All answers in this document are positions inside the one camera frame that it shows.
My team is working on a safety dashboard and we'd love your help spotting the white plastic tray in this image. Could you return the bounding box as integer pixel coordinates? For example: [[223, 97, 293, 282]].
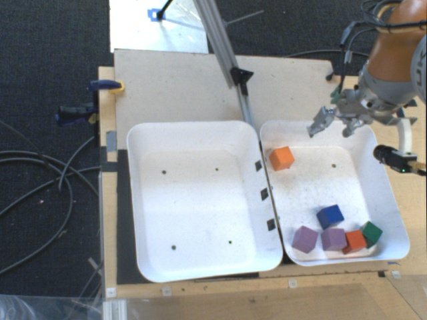
[[259, 119, 411, 267], [126, 120, 285, 283]]

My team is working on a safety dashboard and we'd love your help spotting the dark orange cube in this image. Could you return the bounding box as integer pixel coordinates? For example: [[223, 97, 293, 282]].
[[342, 229, 368, 255]]

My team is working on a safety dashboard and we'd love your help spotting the thin black rod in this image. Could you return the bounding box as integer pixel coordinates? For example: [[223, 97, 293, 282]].
[[256, 132, 285, 260]]

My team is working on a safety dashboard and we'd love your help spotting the green cube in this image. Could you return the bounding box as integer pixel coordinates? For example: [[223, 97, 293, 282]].
[[360, 220, 384, 249]]

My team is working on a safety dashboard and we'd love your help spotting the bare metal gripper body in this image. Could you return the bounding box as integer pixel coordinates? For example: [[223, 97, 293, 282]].
[[331, 89, 402, 127]]

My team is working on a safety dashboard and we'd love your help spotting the pale wood flat board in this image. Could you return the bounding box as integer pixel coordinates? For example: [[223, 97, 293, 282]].
[[113, 48, 336, 146]]

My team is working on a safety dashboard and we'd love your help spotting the black cylinder on white bracket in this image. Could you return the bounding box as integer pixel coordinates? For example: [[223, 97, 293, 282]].
[[372, 116, 420, 174]]

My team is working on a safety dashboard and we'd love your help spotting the purple cube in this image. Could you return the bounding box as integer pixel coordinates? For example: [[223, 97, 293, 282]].
[[320, 227, 348, 252], [292, 225, 320, 255]]

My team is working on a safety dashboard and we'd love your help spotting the blue cube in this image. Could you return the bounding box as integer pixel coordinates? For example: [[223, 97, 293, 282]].
[[316, 203, 345, 231]]

